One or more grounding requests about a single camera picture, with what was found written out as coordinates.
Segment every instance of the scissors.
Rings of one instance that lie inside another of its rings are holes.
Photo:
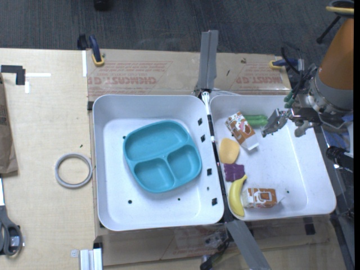
[[[13,256],[21,250],[23,236],[20,228],[7,216],[4,202],[4,191],[0,175],[0,253],[3,251],[7,256]]]

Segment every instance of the blue plate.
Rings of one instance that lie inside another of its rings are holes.
[[[136,129],[126,136],[123,151],[134,178],[149,192],[177,188],[201,171],[199,151],[188,131],[176,121]]]

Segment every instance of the brown paper bag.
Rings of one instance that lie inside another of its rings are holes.
[[[5,174],[16,170],[17,161],[7,115],[5,86],[0,74],[0,173]]]

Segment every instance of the white tray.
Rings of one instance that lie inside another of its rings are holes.
[[[235,140],[225,126],[226,119],[241,111],[244,115],[270,116],[276,108],[283,109],[283,96],[216,96],[210,102],[217,145],[223,138]],[[254,128],[259,146],[252,151],[243,147],[236,161],[245,166],[244,188],[275,188],[283,200],[272,208],[245,209],[245,221],[305,215],[328,214],[335,209],[336,197],[323,162],[313,129],[295,137],[296,126],[288,121],[273,135],[262,137]],[[229,192],[231,182],[226,182]]]
[[[200,99],[190,95],[104,95],[93,105],[93,120],[98,216],[107,229],[193,226],[221,219],[224,203],[208,118]],[[161,120],[175,120],[188,130],[199,150],[202,170],[183,186],[150,193],[136,182],[126,164],[123,136]]]

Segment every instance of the dark fabric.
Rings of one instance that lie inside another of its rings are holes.
[[[316,43],[336,17],[331,1],[110,0],[100,12],[93,0],[0,0],[0,47],[75,50],[85,33],[101,48],[198,52],[201,32],[214,29],[218,52],[280,55],[290,42],[318,65],[344,21]]]

